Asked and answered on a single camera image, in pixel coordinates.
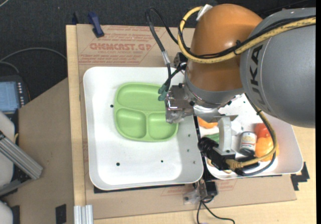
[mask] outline monitor screen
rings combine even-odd
[[[0,110],[4,113],[13,113],[18,108],[20,105],[16,82],[0,82]]]

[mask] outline cardboard sheet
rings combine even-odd
[[[193,190],[193,186],[190,184],[125,191],[100,191],[97,193],[97,189],[90,181],[86,113],[82,85],[85,71],[93,66],[164,66],[161,52],[148,27],[106,25],[102,26],[102,29],[106,37],[95,38],[90,25],[77,25],[86,204],[93,205],[95,219],[197,209],[197,205],[184,204],[184,194]],[[171,61],[173,61],[176,53],[180,51],[178,46],[171,40],[165,28],[156,28],[156,32],[167,49]],[[185,29],[186,42],[191,41],[193,32],[194,29]],[[215,201],[209,204],[209,207],[227,207],[296,199],[289,175],[217,180],[216,182],[219,195]]]

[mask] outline green plastic tray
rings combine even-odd
[[[169,124],[164,101],[158,100],[159,85],[125,83],[115,95],[114,119],[118,132],[137,141],[159,142],[171,139],[178,124]]]

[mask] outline white container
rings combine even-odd
[[[97,188],[186,184],[202,177],[203,163],[193,117],[185,118],[179,123],[177,134],[163,142],[124,138],[114,124],[110,105],[120,85],[144,82],[161,86],[167,77],[165,67],[93,67],[84,74],[89,174]],[[178,73],[172,84],[182,80],[183,75]]]
[[[1,224],[13,224],[14,216],[11,209],[0,201],[0,223]]]
[[[244,94],[232,101],[230,105],[221,108],[219,112],[226,115],[238,115],[238,117],[232,121],[232,125],[234,122],[241,124],[243,131],[253,132],[255,125],[262,122],[261,118],[256,114],[255,110],[250,105]],[[268,114],[265,115],[275,130],[277,141],[279,143],[280,154],[275,158],[273,164],[268,169],[254,176],[271,176],[299,172],[303,167],[303,158],[292,126],[273,116]],[[201,136],[216,132],[218,132],[217,127],[210,130],[200,128]],[[240,134],[233,136],[232,149],[236,152],[239,151],[240,141]],[[244,155],[237,153],[236,158],[240,157],[244,157]],[[206,163],[209,172],[218,179],[243,178],[234,172],[226,173],[225,171],[220,171],[209,164],[208,161],[206,161]],[[260,162],[259,167],[253,168],[246,172],[250,173],[257,171],[265,167],[268,163],[269,161]]]

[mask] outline black carpet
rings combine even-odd
[[[65,26],[72,24],[75,11],[83,23],[88,22],[88,12],[95,11],[101,24],[146,26],[144,11],[153,6],[169,26],[176,27],[188,8],[217,3],[242,5],[266,17],[286,5],[315,7],[316,0],[9,0],[0,7],[0,59],[30,47],[47,47],[66,55]],[[162,25],[157,18],[155,25]],[[32,98],[67,76],[66,61],[51,52],[30,51],[13,56],[8,62],[19,69]],[[0,76],[14,73],[0,64]]]

